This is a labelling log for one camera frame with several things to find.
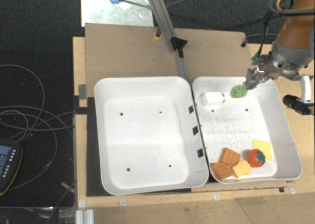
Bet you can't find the yellow cheese slice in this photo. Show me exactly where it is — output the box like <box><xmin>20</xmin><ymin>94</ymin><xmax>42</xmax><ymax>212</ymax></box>
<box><xmin>252</xmin><ymin>139</ymin><xmax>273</xmax><ymax>162</ymax></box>

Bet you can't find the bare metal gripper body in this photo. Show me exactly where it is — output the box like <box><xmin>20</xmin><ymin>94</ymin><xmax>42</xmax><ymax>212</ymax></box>
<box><xmin>254</xmin><ymin>54</ymin><xmax>305</xmax><ymax>80</ymax></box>

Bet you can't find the green broccoli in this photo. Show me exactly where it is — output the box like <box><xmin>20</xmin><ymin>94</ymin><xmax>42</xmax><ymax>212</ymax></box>
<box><xmin>231</xmin><ymin>84</ymin><xmax>248</xmax><ymax>99</ymax></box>

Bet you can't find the white plastic tray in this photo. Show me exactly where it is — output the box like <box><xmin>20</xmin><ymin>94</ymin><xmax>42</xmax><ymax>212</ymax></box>
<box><xmin>94</xmin><ymin>76</ymin><xmax>210</xmax><ymax>196</ymax></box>
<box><xmin>191</xmin><ymin>76</ymin><xmax>303</xmax><ymax>185</ymax></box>

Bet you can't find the yellow waffle piece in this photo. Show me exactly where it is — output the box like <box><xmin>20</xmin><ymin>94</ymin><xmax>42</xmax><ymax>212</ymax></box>
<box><xmin>232</xmin><ymin>159</ymin><xmax>252</xmax><ymax>179</ymax></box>

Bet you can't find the black cylinder on white bracket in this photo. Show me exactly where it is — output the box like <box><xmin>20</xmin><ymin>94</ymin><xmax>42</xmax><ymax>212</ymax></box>
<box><xmin>282</xmin><ymin>75</ymin><xmax>315</xmax><ymax>116</ymax></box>

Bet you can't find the brown cardboard board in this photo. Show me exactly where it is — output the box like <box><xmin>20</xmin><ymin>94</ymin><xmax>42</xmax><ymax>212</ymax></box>
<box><xmin>85</xmin><ymin>23</ymin><xmax>287</xmax><ymax>195</ymax></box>

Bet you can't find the red tomato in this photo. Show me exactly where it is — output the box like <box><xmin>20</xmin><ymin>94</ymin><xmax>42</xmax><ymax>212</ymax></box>
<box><xmin>247</xmin><ymin>148</ymin><xmax>267</xmax><ymax>168</ymax></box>

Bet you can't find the orange waffle piece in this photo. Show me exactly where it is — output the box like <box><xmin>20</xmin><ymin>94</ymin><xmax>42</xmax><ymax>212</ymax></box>
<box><xmin>210</xmin><ymin>162</ymin><xmax>235</xmax><ymax>180</ymax></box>
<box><xmin>219</xmin><ymin>147</ymin><xmax>242</xmax><ymax>167</ymax></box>

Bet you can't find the white rectangular packet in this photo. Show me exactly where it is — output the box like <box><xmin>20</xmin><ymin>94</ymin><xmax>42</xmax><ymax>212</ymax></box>
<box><xmin>200</xmin><ymin>91</ymin><xmax>226</xmax><ymax>107</ymax></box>

